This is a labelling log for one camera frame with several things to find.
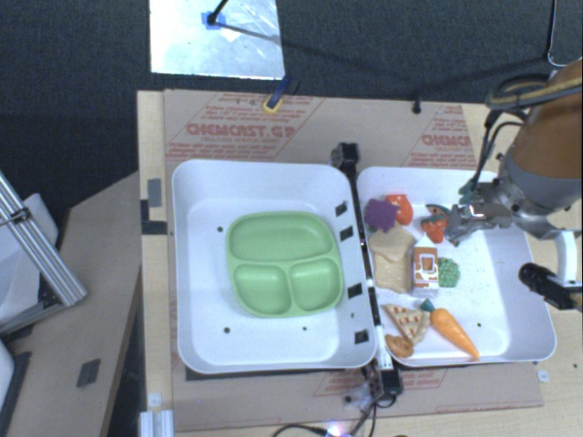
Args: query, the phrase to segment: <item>toy food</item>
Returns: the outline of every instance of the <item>toy food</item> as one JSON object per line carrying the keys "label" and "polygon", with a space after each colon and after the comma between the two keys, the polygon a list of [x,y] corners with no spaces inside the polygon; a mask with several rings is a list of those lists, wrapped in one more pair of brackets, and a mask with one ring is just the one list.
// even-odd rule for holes
{"label": "toy food", "polygon": [[435,215],[421,220],[421,230],[435,244],[444,240],[445,228],[447,227],[447,218],[443,215]]}
{"label": "toy food", "polygon": [[374,254],[374,283],[396,293],[405,294],[411,290],[411,257],[391,262],[380,254]]}
{"label": "toy food", "polygon": [[399,210],[395,217],[396,221],[401,225],[409,225],[411,220],[413,220],[413,208],[411,207],[411,202],[407,199],[406,194],[389,194],[385,200],[388,200],[391,204],[399,206]]}
{"label": "toy food", "polygon": [[404,257],[405,252],[415,243],[415,238],[398,223],[387,233],[375,231],[369,238],[369,248],[391,262]]}
{"label": "toy food", "polygon": [[386,304],[383,308],[399,331],[413,345],[416,345],[423,339],[429,328],[429,312],[425,310],[410,310],[403,306],[395,306],[394,304]]}
{"label": "toy food", "polygon": [[439,258],[439,286],[443,288],[453,288],[459,281],[459,267],[453,259]]}
{"label": "toy food", "polygon": [[387,200],[371,199],[364,210],[364,223],[386,233],[393,227],[398,211],[399,206]]}
{"label": "toy food", "polygon": [[421,220],[421,229],[435,244],[441,243],[444,240],[450,210],[439,204],[427,204],[425,207],[431,212],[431,217]]}
{"label": "toy food", "polygon": [[426,204],[425,207],[431,212],[431,215],[443,215],[446,219],[449,218],[450,210],[445,206],[439,204]]}
{"label": "toy food", "polygon": [[475,358],[480,357],[480,353],[465,333],[462,326],[459,325],[455,317],[444,308],[435,308],[430,300],[425,300],[421,304],[421,309],[428,311],[431,325],[442,334],[443,337],[450,340],[457,348],[471,354]]}
{"label": "toy food", "polygon": [[393,335],[385,335],[384,341],[389,350],[399,358],[408,358],[413,354],[413,343],[403,337],[394,337]]}
{"label": "toy food", "polygon": [[424,235],[413,247],[413,287],[411,294],[417,298],[433,297],[439,290],[437,248]]}

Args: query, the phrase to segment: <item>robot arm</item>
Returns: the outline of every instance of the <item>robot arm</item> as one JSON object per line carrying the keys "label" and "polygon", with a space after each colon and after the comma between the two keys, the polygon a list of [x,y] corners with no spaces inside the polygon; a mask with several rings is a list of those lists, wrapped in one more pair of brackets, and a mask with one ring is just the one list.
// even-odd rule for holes
{"label": "robot arm", "polygon": [[[532,76],[513,79],[488,96],[486,104],[492,111],[486,119],[478,170],[460,189],[460,205],[452,207],[445,230],[445,237],[455,245],[474,231],[513,224],[537,239],[553,239],[559,255],[557,275],[529,265],[521,270],[520,279],[549,302],[549,293],[555,298],[558,295],[554,286],[546,290],[544,285],[558,284],[563,295],[574,298],[573,305],[551,302],[561,309],[581,309],[581,283],[573,280],[577,253],[573,258],[575,245],[570,244],[581,232],[558,229],[547,216],[581,198],[581,72],[579,60],[548,81]],[[522,110],[525,107],[532,107],[528,115]],[[516,124],[521,128],[501,160],[497,178],[480,182],[480,171],[500,126],[491,139],[489,133],[502,112],[523,119],[524,124]]]}

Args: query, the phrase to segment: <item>dark fabric background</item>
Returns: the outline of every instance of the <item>dark fabric background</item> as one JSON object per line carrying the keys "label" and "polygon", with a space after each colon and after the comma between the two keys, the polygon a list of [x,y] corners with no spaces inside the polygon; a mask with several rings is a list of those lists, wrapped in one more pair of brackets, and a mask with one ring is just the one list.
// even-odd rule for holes
{"label": "dark fabric background", "polygon": [[[481,102],[549,73],[551,0],[276,0],[299,94]],[[581,53],[583,0],[560,0],[556,53]],[[275,83],[149,71],[148,0],[0,0],[0,169],[54,217],[137,170],[136,92]]]}

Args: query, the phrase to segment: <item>orange carrot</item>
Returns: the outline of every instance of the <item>orange carrot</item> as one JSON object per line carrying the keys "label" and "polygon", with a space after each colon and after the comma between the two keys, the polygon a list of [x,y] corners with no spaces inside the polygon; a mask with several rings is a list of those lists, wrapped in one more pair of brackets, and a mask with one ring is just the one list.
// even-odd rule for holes
{"label": "orange carrot", "polygon": [[444,308],[435,308],[430,300],[425,300],[421,305],[422,310],[430,312],[429,319],[431,325],[441,333],[446,339],[450,340],[457,348],[471,354],[475,358],[480,357],[480,353],[465,333],[462,326],[459,325],[455,317]]}

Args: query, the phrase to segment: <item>green divided plate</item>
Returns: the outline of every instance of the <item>green divided plate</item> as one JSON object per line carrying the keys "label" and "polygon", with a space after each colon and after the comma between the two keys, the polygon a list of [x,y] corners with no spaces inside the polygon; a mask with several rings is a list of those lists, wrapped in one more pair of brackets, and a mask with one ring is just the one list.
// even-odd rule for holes
{"label": "green divided plate", "polygon": [[316,314],[343,294],[336,238],[309,212],[262,212],[227,232],[230,281],[243,308],[260,317]]}

